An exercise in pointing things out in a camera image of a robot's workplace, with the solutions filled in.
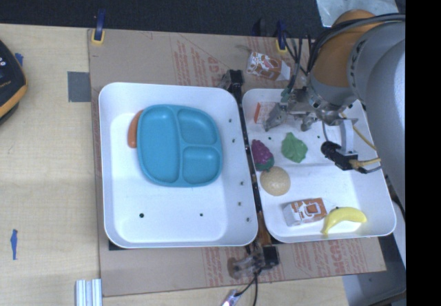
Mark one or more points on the brown cardboard board red print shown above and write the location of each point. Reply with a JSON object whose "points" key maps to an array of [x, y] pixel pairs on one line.
{"points": [[165, 56]]}

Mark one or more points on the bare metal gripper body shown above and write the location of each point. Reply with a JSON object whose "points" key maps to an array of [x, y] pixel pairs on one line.
{"points": [[303, 104]]}

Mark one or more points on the beige round biscuit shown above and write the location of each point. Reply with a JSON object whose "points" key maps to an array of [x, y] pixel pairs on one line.
{"points": [[275, 180]]}

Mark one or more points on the small orange and white carton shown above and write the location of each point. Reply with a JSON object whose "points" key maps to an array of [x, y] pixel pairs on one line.
{"points": [[261, 112]]}

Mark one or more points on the white plastic tray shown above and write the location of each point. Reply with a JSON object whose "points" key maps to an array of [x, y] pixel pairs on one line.
{"points": [[344, 194], [172, 218]]}

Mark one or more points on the green lettuce leaf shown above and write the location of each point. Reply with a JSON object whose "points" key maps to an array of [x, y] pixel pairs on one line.
{"points": [[294, 149]]}

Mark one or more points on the blue divided plate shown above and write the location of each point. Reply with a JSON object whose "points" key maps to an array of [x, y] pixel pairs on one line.
{"points": [[162, 146]]}

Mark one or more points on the purple grapes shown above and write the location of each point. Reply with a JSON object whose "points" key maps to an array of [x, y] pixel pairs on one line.
{"points": [[262, 154]]}

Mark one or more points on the yellow banana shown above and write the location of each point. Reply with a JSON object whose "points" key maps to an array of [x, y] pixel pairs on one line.
{"points": [[344, 217]]}

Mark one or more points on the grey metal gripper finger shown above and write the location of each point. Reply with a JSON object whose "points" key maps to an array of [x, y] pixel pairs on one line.
{"points": [[275, 118], [308, 123]]}

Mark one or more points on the black cylinder on white bracket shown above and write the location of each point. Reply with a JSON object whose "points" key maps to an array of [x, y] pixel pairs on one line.
{"points": [[341, 154]]}

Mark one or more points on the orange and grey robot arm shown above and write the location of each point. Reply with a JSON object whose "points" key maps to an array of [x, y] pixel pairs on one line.
{"points": [[375, 67]]}

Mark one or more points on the orange sausage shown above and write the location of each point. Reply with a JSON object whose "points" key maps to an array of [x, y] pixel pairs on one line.
{"points": [[131, 132]]}

